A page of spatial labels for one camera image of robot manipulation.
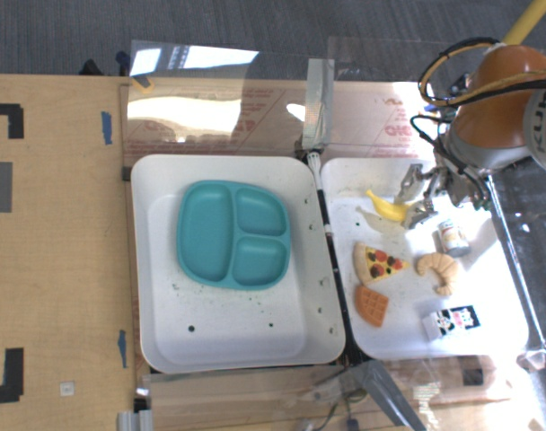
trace toy banana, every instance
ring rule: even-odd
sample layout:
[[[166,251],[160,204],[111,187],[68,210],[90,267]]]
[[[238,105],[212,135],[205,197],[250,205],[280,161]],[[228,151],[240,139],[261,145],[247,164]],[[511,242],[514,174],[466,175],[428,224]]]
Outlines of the toy banana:
[[[407,210],[410,204],[397,205],[390,203],[386,199],[377,197],[371,190],[367,190],[366,194],[373,200],[374,209],[384,218],[395,222],[402,222],[407,216]]]

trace waffle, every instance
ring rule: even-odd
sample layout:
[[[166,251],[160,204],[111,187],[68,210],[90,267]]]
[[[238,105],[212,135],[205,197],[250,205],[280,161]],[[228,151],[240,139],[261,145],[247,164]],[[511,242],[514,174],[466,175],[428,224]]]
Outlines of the waffle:
[[[365,286],[357,286],[355,290],[355,307],[361,317],[375,327],[383,325],[384,314],[387,311],[389,297],[379,294]]]

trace shrimp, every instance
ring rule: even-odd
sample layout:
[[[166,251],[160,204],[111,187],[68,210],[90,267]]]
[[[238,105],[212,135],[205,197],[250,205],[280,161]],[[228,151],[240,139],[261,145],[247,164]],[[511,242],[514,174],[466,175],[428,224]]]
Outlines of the shrimp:
[[[421,276],[432,268],[441,278],[442,285],[436,288],[439,295],[451,295],[459,276],[459,264],[450,255],[441,252],[425,254],[417,262],[417,273]]]

